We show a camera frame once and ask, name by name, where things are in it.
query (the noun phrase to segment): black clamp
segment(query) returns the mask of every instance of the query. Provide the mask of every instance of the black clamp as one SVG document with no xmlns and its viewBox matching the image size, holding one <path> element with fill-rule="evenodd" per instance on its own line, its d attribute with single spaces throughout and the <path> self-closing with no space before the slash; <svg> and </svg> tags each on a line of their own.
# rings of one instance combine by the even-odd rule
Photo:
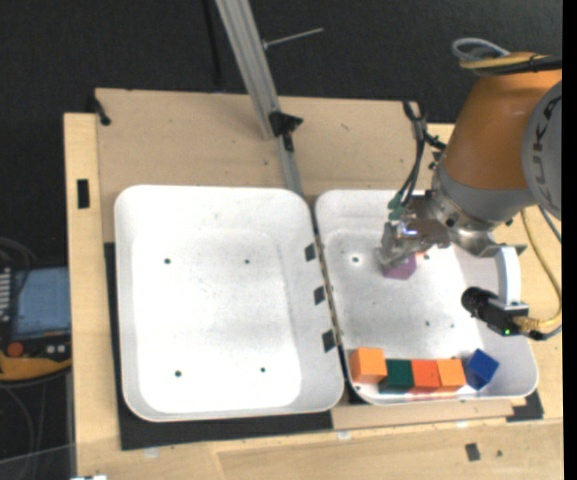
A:
<svg viewBox="0 0 577 480">
<path fill-rule="evenodd" d="M 289 116 L 278 111 L 271 112 L 268 118 L 270 119 L 270 126 L 275 137 L 283 138 L 284 149 L 291 153 L 294 152 L 295 146 L 292 142 L 292 132 L 294 132 L 304 120 L 300 117 Z"/>
</svg>

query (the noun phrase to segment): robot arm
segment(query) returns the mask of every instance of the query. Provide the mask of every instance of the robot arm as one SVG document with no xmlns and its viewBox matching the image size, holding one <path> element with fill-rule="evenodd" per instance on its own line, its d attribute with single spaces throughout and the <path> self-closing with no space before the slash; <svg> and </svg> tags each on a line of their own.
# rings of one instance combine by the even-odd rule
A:
<svg viewBox="0 0 577 480">
<path fill-rule="evenodd" d="M 455 42 L 454 48 L 464 41 L 473 40 Z M 532 205 L 561 219 L 561 60 L 511 54 L 477 41 L 477 47 L 494 57 L 460 55 L 461 65 L 479 78 L 448 145 L 439 148 L 431 190 L 415 196 L 410 184 L 404 185 L 391 201 L 379 259 L 384 274 L 397 277 L 397 269 L 411 255 L 432 246 L 455 244 L 477 257 L 495 257 L 498 265 L 506 265 L 500 294 L 469 289 L 462 298 L 464 307 L 500 334 L 543 339 L 548 327 L 560 327 L 561 312 L 547 321 L 528 317 L 527 306 L 512 287 L 518 265 L 517 272 L 507 271 L 512 264 L 509 247 L 521 253 L 525 246 L 497 244 L 492 231 L 520 212 L 523 216 L 524 208 Z M 411 115 L 410 106 L 406 112 L 419 151 L 419 144 L 423 148 L 431 143 L 425 122 Z"/>
</svg>

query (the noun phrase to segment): black connector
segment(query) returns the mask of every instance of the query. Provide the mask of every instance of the black connector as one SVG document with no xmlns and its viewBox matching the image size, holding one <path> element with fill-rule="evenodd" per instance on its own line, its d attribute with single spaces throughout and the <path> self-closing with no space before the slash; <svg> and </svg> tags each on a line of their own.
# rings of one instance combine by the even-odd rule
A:
<svg viewBox="0 0 577 480">
<path fill-rule="evenodd" d="M 528 306 L 522 304 L 514 307 L 502 307 L 498 297 L 482 288 L 470 287 L 461 296 L 461 304 L 473 316 L 485 322 L 490 329 L 502 336 L 513 336 L 520 333 L 520 328 L 513 322 L 518 316 L 528 315 Z"/>
</svg>

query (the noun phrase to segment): white tray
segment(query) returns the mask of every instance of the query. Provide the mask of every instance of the white tray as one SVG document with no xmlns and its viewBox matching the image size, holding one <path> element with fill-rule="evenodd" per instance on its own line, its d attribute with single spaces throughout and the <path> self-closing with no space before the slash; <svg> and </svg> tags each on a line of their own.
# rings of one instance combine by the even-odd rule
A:
<svg viewBox="0 0 577 480">
<path fill-rule="evenodd" d="M 435 247 L 427 259 L 418 260 L 410 279 L 384 278 L 376 250 L 392 196 L 392 191 L 333 190 L 316 203 L 346 363 L 358 347 L 383 348 L 392 359 L 463 359 L 479 348 L 500 363 L 492 381 L 481 391 L 465 386 L 451 396 L 530 394 L 538 372 L 528 340 L 499 336 L 461 305 L 461 295 L 469 286 L 497 293 L 494 259 L 475 258 L 454 245 L 443 250 Z M 359 397 L 378 405 L 434 398 L 382 394 L 375 384 L 351 385 Z"/>
<path fill-rule="evenodd" d="M 123 392 L 135 414 L 267 416 L 339 401 L 343 374 L 325 339 L 330 307 L 300 197 L 134 186 L 116 201 L 115 231 Z"/>
</svg>

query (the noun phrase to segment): black floor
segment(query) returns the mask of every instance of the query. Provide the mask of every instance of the black floor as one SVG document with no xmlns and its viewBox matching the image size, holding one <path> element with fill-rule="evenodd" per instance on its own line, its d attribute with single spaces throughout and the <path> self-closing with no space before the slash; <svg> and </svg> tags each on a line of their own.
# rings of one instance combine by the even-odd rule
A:
<svg viewBox="0 0 577 480">
<path fill-rule="evenodd" d="M 453 40 L 562 54 L 563 0 L 250 2 L 266 40 L 325 29 L 269 50 L 281 95 L 413 99 L 433 122 L 453 121 L 474 82 Z M 0 0 L 0 235 L 66 262 L 61 120 L 96 87 L 243 92 L 211 8 L 220 83 L 202 0 Z M 62 378 L 18 390 L 41 448 L 67 442 L 65 389 Z M 0 459 L 27 451 L 24 419 L 0 390 Z"/>
</svg>

